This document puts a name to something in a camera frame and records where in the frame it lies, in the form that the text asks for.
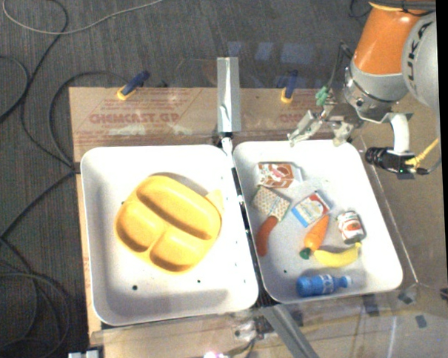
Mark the blue bottle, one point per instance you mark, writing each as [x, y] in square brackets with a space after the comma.
[317, 285]

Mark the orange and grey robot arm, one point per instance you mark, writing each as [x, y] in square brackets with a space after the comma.
[384, 41]

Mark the white plastic tray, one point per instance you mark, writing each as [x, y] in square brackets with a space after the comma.
[339, 280]
[170, 299]

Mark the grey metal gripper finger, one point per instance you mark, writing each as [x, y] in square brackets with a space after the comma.
[307, 125]
[342, 133]

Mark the brown cardboard board red print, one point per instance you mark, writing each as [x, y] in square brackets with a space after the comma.
[139, 115]

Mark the red sausage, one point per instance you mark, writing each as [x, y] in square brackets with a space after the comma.
[265, 234]

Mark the brown and white carton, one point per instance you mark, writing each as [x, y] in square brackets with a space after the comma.
[277, 175]

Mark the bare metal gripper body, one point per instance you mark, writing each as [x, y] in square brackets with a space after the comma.
[365, 111]

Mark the red and white can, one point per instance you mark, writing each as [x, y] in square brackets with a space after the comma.
[351, 226]

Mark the yellow divided plate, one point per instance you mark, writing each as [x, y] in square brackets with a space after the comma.
[174, 221]

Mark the orange checked packet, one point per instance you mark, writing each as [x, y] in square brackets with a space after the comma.
[271, 204]

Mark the orange carrot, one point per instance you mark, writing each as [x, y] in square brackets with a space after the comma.
[317, 235]

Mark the black cylinder on white bracket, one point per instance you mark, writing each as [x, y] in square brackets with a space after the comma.
[400, 131]

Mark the yellow banana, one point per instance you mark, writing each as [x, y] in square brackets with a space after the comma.
[336, 258]

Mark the blue and white carton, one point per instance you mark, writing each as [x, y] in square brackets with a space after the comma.
[310, 209]

